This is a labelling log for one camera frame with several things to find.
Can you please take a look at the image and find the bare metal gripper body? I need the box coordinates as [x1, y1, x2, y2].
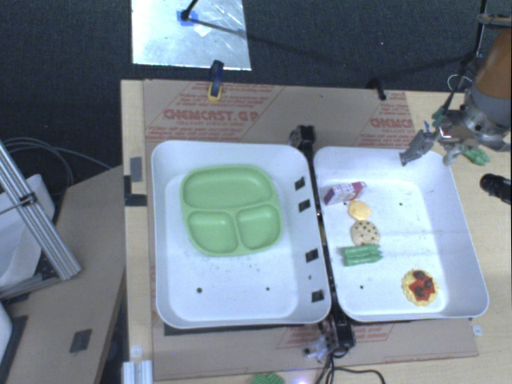
[435, 110, 511, 152]

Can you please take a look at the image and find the yellow toy crisp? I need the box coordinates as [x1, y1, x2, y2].
[347, 199, 372, 222]

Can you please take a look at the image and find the purple and white carton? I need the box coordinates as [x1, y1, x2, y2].
[322, 180, 368, 206]

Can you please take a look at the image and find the tan waffle biscuit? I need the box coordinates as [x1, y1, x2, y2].
[350, 219, 381, 246]

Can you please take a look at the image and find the white plastic tray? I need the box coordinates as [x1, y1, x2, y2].
[150, 139, 333, 330]
[312, 146, 490, 323]

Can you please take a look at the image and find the green toy asparagus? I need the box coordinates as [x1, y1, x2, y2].
[339, 242, 383, 267]

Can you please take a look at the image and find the thin black rod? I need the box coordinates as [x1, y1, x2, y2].
[302, 142, 342, 324]

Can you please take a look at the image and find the yellow and red toy pizza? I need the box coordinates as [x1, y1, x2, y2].
[401, 268, 439, 307]

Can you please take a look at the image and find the brown cardboard board, red print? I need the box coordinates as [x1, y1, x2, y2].
[141, 79, 480, 382]

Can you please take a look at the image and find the green divided plate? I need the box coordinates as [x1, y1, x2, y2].
[179, 164, 285, 259]

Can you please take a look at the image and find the green ridged toy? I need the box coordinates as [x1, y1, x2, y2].
[250, 371, 286, 384]

